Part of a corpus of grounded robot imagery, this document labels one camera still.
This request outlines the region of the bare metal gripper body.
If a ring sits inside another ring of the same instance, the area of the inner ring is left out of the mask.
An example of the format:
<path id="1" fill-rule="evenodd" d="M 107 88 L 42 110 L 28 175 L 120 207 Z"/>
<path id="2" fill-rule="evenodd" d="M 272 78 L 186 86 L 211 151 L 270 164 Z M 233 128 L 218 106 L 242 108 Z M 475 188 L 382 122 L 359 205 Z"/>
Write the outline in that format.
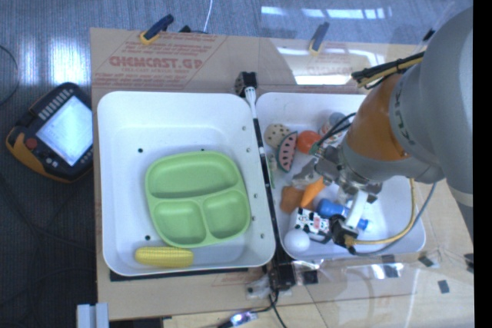
<path id="1" fill-rule="evenodd" d="M 367 202 L 374 203 L 381 192 L 381 182 L 372 181 L 352 169 L 339 147 L 328 146 L 320 154 L 314 166 L 324 185 L 335 184 L 337 200 L 342 204 L 353 200 L 357 192 L 367 193 Z"/>

